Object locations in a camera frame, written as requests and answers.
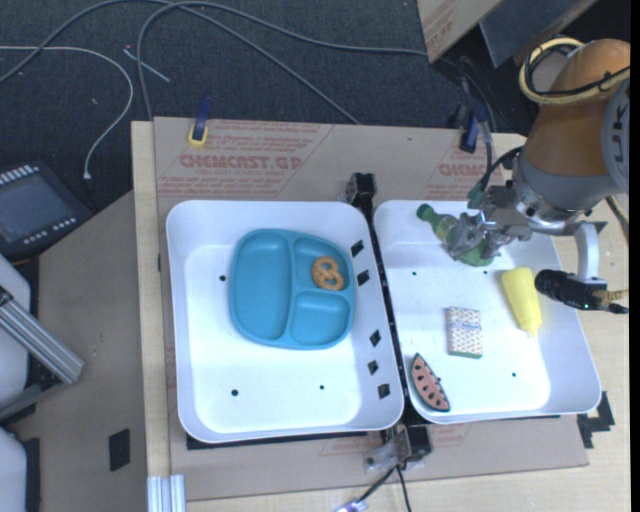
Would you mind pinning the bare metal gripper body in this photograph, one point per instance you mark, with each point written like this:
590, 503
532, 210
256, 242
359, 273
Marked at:
507, 210

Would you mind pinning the orange toy pretzel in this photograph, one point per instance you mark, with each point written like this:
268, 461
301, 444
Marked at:
327, 274

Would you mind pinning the white patterned carton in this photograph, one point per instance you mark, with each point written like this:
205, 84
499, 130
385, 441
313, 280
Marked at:
465, 332

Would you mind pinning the yellow squeeze bottle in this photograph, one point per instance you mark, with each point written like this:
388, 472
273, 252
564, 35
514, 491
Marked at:
522, 297

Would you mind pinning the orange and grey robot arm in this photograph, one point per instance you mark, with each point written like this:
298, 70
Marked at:
565, 130

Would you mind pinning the blue divided plate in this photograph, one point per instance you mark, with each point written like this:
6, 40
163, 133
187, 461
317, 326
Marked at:
265, 290

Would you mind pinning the thin black and white rod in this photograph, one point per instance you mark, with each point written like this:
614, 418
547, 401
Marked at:
387, 300

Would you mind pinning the toy watermelon slice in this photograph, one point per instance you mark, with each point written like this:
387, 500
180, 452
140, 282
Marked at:
427, 385

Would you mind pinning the green and yellow bottle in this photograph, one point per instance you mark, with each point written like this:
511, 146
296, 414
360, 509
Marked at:
436, 220

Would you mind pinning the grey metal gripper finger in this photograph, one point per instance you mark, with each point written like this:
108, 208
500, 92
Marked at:
464, 237
494, 245

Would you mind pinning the brown cardboard board red print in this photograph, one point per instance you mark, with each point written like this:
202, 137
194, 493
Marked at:
310, 160

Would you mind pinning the black cylinder on white bracket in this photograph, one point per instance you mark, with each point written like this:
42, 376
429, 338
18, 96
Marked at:
567, 289

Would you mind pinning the white plastic tray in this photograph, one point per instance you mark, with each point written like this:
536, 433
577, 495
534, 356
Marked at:
280, 390
500, 385

